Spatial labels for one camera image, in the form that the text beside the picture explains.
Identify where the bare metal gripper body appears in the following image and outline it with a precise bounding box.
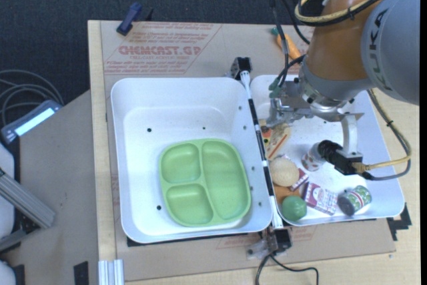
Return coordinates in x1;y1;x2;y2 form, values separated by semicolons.
270;79;350;123

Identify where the toy pizza slice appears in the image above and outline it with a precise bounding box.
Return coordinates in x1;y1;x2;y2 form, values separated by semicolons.
259;119;292;160

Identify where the thin black and white rod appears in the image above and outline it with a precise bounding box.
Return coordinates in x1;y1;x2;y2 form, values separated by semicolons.
240;71;284;228

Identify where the white can with red print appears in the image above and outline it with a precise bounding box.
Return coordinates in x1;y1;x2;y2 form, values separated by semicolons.
301;144;326;172

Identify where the beige round toy bread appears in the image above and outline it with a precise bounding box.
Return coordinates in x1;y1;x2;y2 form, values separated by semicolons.
269;156;300;188

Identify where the orange toy carrot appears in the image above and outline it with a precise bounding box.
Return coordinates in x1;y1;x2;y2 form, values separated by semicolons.
270;27;303;60

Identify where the small red packet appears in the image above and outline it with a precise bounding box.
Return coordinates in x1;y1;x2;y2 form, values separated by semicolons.
288;168;310;192

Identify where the orange toy food piece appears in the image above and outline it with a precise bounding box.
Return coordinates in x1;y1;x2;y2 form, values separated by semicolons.
272;184;295;204

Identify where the green divided plate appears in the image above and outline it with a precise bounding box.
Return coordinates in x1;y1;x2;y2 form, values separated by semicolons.
158;137;252;228

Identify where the red and white carton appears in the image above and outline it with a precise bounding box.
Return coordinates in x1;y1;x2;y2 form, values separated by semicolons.
301;181;339;216

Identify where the white plastic tray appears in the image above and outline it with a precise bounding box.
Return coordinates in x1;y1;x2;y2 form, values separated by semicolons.
109;76;275;244
249;73;406;228

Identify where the green toy ball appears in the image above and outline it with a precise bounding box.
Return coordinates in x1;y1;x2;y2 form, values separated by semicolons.
281;195;308;222

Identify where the brown cardboard board, red print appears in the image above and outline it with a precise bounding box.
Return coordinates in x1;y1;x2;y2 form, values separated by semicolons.
99;21;406;273

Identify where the green and white can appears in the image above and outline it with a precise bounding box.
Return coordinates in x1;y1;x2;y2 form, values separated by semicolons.
336;184;372;217

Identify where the black cylinder on white bracket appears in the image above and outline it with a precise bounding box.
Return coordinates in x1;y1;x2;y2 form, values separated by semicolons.
316;111;365;176

